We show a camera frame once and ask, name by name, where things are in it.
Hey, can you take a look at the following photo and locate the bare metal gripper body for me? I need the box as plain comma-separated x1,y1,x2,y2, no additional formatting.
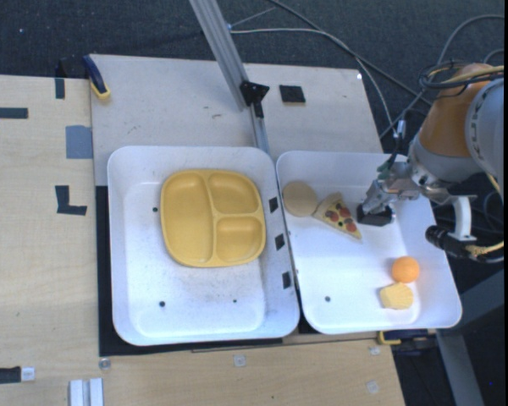
376,161,436,201

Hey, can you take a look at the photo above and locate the toy pizza slice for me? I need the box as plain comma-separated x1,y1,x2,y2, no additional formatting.
312,191,363,241

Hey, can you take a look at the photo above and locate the orange ball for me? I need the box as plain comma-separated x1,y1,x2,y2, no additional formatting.
390,255,421,284

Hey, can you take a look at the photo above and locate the tan round biscuit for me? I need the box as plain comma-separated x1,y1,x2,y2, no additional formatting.
281,180,320,218

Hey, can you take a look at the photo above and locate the white plastic tray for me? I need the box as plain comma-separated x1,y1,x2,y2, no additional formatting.
107,145,301,347
275,150,464,336

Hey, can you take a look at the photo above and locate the pale yellow toy cheese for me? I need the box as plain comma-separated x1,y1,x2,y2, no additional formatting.
378,282,415,311

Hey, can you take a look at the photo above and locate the yellow divided plate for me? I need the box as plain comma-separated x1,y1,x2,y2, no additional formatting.
159,168,268,269

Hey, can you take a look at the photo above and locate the pale flat board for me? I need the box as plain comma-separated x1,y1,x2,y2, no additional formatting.
87,52,385,188

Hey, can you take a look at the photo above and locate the black cylinder on white bracket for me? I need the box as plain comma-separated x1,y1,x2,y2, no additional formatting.
425,195,493,262

